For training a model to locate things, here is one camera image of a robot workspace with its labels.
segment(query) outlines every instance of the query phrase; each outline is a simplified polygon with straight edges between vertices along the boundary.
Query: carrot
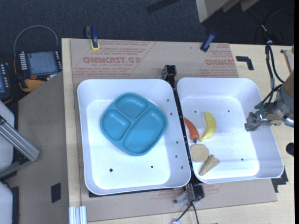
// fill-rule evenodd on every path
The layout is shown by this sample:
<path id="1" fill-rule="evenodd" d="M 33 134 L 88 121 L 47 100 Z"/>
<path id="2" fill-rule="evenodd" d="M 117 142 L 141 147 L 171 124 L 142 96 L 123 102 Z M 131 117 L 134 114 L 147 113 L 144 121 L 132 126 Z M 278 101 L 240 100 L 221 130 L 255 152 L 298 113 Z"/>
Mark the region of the carrot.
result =
<path id="1" fill-rule="evenodd" d="M 184 118 L 184 121 L 188 127 L 190 139 L 196 144 L 197 140 L 199 139 L 197 128 L 188 119 Z"/>

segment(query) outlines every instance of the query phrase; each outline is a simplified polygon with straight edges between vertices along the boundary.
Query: banana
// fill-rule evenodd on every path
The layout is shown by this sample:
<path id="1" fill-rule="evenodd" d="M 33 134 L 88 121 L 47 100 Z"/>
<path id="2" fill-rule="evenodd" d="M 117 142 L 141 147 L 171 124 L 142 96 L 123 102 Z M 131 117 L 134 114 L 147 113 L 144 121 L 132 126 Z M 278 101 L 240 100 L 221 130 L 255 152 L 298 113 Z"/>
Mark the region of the banana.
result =
<path id="1" fill-rule="evenodd" d="M 216 120 L 210 112 L 205 112 L 205 119 L 206 130 L 200 141 L 211 138 L 216 130 Z"/>

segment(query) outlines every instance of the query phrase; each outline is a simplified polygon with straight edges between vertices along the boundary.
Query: blue divided plate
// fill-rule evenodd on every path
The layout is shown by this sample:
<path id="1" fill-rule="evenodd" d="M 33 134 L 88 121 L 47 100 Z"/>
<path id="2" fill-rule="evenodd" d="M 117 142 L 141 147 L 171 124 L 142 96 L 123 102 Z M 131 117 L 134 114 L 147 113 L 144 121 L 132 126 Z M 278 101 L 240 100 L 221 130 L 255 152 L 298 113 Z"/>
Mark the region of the blue divided plate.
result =
<path id="1" fill-rule="evenodd" d="M 165 114 L 135 93 L 119 96 L 100 120 L 104 135 L 124 152 L 141 156 L 150 151 L 167 128 Z"/>

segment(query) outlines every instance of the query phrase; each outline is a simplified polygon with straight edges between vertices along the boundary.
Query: black cable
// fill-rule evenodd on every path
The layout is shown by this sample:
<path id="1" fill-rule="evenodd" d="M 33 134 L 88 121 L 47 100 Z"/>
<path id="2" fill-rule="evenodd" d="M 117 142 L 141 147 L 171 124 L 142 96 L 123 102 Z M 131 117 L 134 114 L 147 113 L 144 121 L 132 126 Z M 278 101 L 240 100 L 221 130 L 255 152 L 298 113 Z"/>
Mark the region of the black cable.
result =
<path id="1" fill-rule="evenodd" d="M 193 207 L 194 212 L 195 212 L 196 222 L 197 222 L 197 224 L 199 224 L 199 220 L 198 220 L 198 216 L 197 216 L 197 212 L 196 212 L 195 206 L 194 206 L 193 202 L 191 204 L 192 204 L 192 207 Z"/>
<path id="2" fill-rule="evenodd" d="M 22 30 L 22 31 L 18 34 L 17 38 L 16 38 L 15 41 L 14 41 L 14 56 L 16 55 L 15 47 L 16 47 L 17 41 L 18 41 L 18 39 L 20 38 L 20 36 L 21 36 L 24 32 L 26 32 L 27 30 L 30 30 L 30 29 L 33 29 L 33 28 L 44 28 L 44 29 L 49 30 L 51 33 L 53 33 L 53 35 L 54 35 L 55 38 L 56 38 L 56 46 L 58 47 L 58 44 L 59 44 L 58 37 L 57 37 L 56 33 L 55 33 L 51 28 L 46 27 L 46 26 L 43 26 L 43 25 L 34 25 L 34 26 L 30 26 L 30 27 L 25 28 L 24 30 Z"/>
<path id="3" fill-rule="evenodd" d="M 273 79 L 274 76 L 273 76 L 271 65 L 270 65 L 270 52 L 269 51 L 270 51 L 270 43 L 267 43 L 267 45 L 266 45 L 266 63 L 267 63 L 270 78 Z"/>
<path id="4" fill-rule="evenodd" d="M 195 216 L 196 216 L 196 222 L 197 222 L 197 224 L 199 224 L 199 220 L 198 220 L 198 216 L 197 216 L 197 212 L 196 212 L 195 206 L 193 204 L 193 200 L 190 202 L 190 205 L 186 208 L 186 210 L 173 223 L 176 223 L 179 219 L 181 219 L 183 217 L 183 215 L 189 210 L 189 208 L 191 206 L 194 208 L 194 212 L 195 212 Z"/>
<path id="5" fill-rule="evenodd" d="M 186 210 L 179 216 L 179 218 L 177 220 L 175 220 L 174 222 L 177 222 L 179 219 L 182 218 L 182 216 L 189 210 L 189 208 L 192 206 L 193 200 L 190 202 L 190 205 L 186 208 Z"/>
<path id="6" fill-rule="evenodd" d="M 282 84 L 280 84 L 280 85 L 276 86 L 274 89 L 272 89 L 271 92 L 263 99 L 262 103 L 264 104 L 269 97 L 270 97 L 269 102 L 271 102 L 271 100 L 273 98 L 273 93 L 275 91 L 277 91 L 281 86 L 282 86 Z"/>
<path id="7" fill-rule="evenodd" d="M 276 72 L 275 63 L 274 63 L 274 55 L 273 55 L 273 51 L 272 51 L 272 48 L 271 48 L 270 45 L 269 45 L 269 52 L 270 52 L 270 56 L 271 56 L 271 62 L 272 62 L 272 67 L 273 67 L 274 74 L 275 74 L 276 78 L 281 83 L 284 83 L 284 81 L 279 77 L 278 73 Z"/>
<path id="8" fill-rule="evenodd" d="M 268 22 L 276 31 L 278 31 L 281 35 L 281 40 L 278 41 L 279 44 L 283 44 L 283 41 L 284 41 L 284 35 L 283 33 L 277 29 L 277 27 L 269 20 L 269 18 L 273 17 L 274 15 L 276 15 L 277 13 L 279 12 L 284 12 L 285 14 L 287 14 L 288 16 L 294 18 L 294 15 L 292 15 L 291 13 L 287 12 L 284 8 L 275 8 L 275 9 L 272 9 L 271 11 L 269 11 L 266 16 L 264 17 L 255 7 L 252 7 L 251 9 L 253 9 L 258 15 L 260 15 L 263 20 L 261 22 L 258 21 L 258 19 L 249 11 L 247 10 L 247 13 L 254 19 L 258 22 L 258 27 L 255 31 L 255 34 L 254 34 L 254 44 L 256 44 L 256 39 L 257 39 L 257 33 L 259 32 L 260 29 L 262 29 L 262 31 L 264 33 L 267 33 L 263 27 L 265 25 L 266 22 Z"/>

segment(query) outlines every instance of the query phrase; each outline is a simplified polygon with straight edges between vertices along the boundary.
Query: white tray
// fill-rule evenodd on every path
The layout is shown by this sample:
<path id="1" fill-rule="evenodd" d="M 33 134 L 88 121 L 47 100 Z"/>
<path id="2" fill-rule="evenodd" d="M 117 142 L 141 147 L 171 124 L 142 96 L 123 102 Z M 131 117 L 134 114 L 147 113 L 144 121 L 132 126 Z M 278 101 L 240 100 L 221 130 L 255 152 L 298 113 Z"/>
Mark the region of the white tray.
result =
<path id="1" fill-rule="evenodd" d="M 167 129 L 145 155 L 131 156 L 102 133 L 100 119 L 120 95 L 137 93 L 159 107 Z M 171 86 L 161 79 L 85 80 L 78 87 L 84 174 L 97 195 L 185 186 L 191 177 L 184 137 Z"/>
<path id="2" fill-rule="evenodd" d="M 213 137 L 203 140 L 220 163 L 203 176 L 204 162 L 193 162 L 196 177 L 204 183 L 230 182 L 281 176 L 283 163 L 272 129 L 261 126 L 247 132 L 249 112 L 261 102 L 258 87 L 245 78 L 182 78 L 177 84 L 183 116 L 203 135 L 204 112 L 216 119 Z"/>
<path id="3" fill-rule="evenodd" d="M 0 182 L 0 223 L 11 224 L 13 216 L 13 193 Z"/>

